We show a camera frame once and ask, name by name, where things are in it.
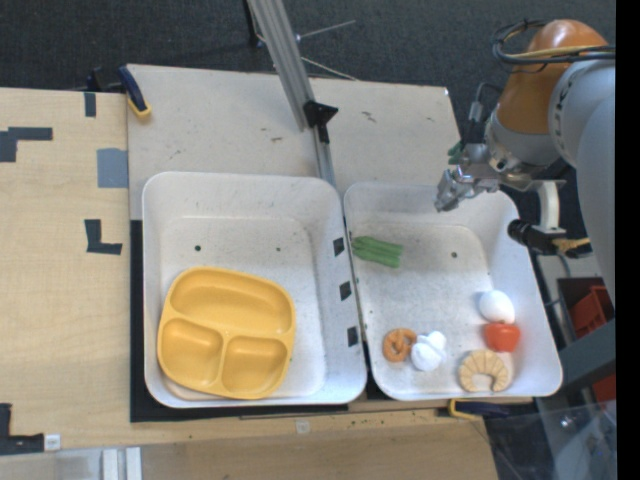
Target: yellow plate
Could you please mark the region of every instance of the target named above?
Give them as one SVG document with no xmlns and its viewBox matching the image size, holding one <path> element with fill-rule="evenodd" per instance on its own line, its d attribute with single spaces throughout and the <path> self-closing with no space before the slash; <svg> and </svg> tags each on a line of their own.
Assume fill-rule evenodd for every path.
<svg viewBox="0 0 640 480">
<path fill-rule="evenodd" d="M 216 267 L 193 267 L 169 288 L 158 361 L 196 391 L 264 398 L 284 380 L 296 327 L 293 301 L 277 283 Z"/>
</svg>

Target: black bracket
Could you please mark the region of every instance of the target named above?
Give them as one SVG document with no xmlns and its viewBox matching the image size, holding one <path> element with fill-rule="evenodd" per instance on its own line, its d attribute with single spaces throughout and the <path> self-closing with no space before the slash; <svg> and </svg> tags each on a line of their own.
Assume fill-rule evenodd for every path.
<svg viewBox="0 0 640 480">
<path fill-rule="evenodd" d="M 329 144 L 327 123 L 338 113 L 338 109 L 336 107 L 330 107 L 329 105 L 323 105 L 322 103 L 310 100 L 304 104 L 303 110 L 304 115 L 307 118 L 307 124 L 312 128 L 314 126 L 318 127 L 320 142 Z"/>
<path fill-rule="evenodd" d="M 11 404 L 0 403 L 0 455 L 18 455 L 44 451 L 44 434 L 9 435 Z"/>
</svg>

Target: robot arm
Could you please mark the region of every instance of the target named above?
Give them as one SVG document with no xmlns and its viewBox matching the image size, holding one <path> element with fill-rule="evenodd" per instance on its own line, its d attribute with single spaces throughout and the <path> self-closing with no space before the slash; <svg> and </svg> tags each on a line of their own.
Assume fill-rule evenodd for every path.
<svg viewBox="0 0 640 480">
<path fill-rule="evenodd" d="M 532 27 L 539 30 L 525 52 L 503 52 L 508 39 Z M 487 120 L 483 141 L 450 150 L 454 165 L 442 175 L 435 207 L 449 211 L 501 185 L 536 190 L 543 203 L 549 197 L 553 201 L 549 184 L 555 180 L 538 175 L 563 158 L 576 169 L 585 227 L 615 305 L 615 47 L 583 23 L 555 20 L 499 31 L 494 55 L 515 67 Z M 555 248 L 562 230 L 558 212 L 551 213 L 533 228 L 547 239 L 541 244 Z M 531 231 L 521 224 L 510 227 L 512 237 Z"/>
</svg>

